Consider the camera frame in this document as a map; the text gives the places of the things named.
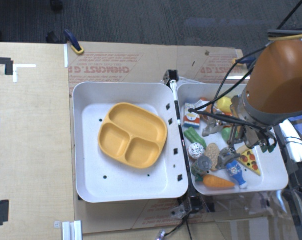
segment yellow cable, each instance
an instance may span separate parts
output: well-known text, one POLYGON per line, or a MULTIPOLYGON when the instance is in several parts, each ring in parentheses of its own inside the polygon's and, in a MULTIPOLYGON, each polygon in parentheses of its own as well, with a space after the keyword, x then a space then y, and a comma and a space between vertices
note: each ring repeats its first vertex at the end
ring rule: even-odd
POLYGON ((268 38, 269 41, 285 41, 285 40, 295 40, 295 39, 302 39, 302 34, 297 34, 297 35, 290 35, 290 36, 284 36, 284 37, 273 37, 273 38, 268 38))

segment toy ketchup bottle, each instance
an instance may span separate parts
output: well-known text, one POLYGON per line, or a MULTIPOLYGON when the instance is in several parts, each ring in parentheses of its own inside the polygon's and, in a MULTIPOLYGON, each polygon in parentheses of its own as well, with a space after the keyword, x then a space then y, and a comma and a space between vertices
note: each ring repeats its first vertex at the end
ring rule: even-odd
POLYGON ((236 160, 228 163, 226 165, 226 170, 229 176, 239 183, 240 189, 243 190, 247 187, 247 182, 243 179, 242 176, 242 169, 236 160))

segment pizza slice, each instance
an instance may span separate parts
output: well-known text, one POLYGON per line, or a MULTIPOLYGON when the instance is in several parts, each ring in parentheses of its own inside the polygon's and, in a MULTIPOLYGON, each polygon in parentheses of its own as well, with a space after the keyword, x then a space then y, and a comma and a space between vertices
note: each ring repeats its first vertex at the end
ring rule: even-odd
POLYGON ((243 151, 242 147, 240 147, 238 151, 239 151, 238 153, 240 153, 241 156, 237 159, 237 161, 240 162, 244 167, 251 170, 252 172, 261 176, 261 171, 259 169, 259 165, 257 164, 253 150, 246 148, 246 150, 243 151))

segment black tape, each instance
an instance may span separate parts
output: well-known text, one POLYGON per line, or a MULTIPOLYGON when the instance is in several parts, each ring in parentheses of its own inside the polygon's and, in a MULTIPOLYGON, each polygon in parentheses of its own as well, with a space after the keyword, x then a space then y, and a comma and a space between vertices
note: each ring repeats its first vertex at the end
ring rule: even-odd
POLYGON ((0 201, 0 226, 3 225, 3 222, 9 220, 9 201, 1 200, 0 201))
POLYGON ((11 58, 0 58, 0 65, 5 65, 5 75, 13 75, 13 61, 11 58))

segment white plastic tray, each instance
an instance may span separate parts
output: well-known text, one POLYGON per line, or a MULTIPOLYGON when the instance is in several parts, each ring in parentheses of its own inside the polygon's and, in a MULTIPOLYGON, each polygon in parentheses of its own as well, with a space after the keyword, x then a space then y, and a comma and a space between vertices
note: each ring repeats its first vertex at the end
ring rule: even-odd
POLYGON ((83 82, 73 90, 76 190, 89 203, 183 196, 188 179, 172 91, 160 83, 83 82), (101 152, 97 136, 112 106, 126 102, 161 117, 167 140, 157 162, 137 169, 101 152))
MULTIPOLYGON (((220 94, 222 94, 225 90, 229 89, 232 85, 227 84, 224 85, 220 94)), ((235 95, 241 94, 245 85, 240 85, 236 89, 234 89, 231 93, 227 95, 227 97, 232 98, 235 95)), ((184 104, 191 103, 195 104, 199 101, 201 97, 206 97, 208 100, 212 100, 216 94, 217 89, 219 88, 219 84, 182 84, 177 91, 181 118, 184 113, 184 104)), ((200 129, 197 129, 197 133, 201 136, 202 130, 206 127, 206 124, 202 121, 200 129)), ((216 133, 213 135, 209 135, 204 138, 207 145, 210 143, 215 143, 219 147, 220 150, 227 147, 226 142, 223 140, 221 133, 216 133)), ((185 138, 186 147, 190 145, 190 141, 185 138)), ((236 144, 235 148, 239 148, 243 146, 242 144, 236 144)), ((258 161, 261 176, 256 175, 254 172, 250 170, 245 170, 245 168, 241 166, 243 170, 243 178, 248 183, 248 187, 246 189, 240 189, 236 181, 230 178, 226 170, 218 170, 215 172, 210 172, 211 174, 218 176, 220 178, 224 178, 229 181, 233 181, 235 183, 234 188, 229 189, 210 189, 207 188, 202 182, 195 182, 195 178, 192 175, 192 182, 196 190, 206 196, 214 196, 214 195, 223 195, 223 194, 234 194, 234 193, 245 193, 245 192, 258 192, 258 191, 276 191, 284 189, 288 184, 288 174, 285 168, 285 164, 280 152, 279 147, 277 146, 272 153, 265 152, 263 153, 260 147, 255 147, 253 149, 256 154, 256 159, 258 161)))

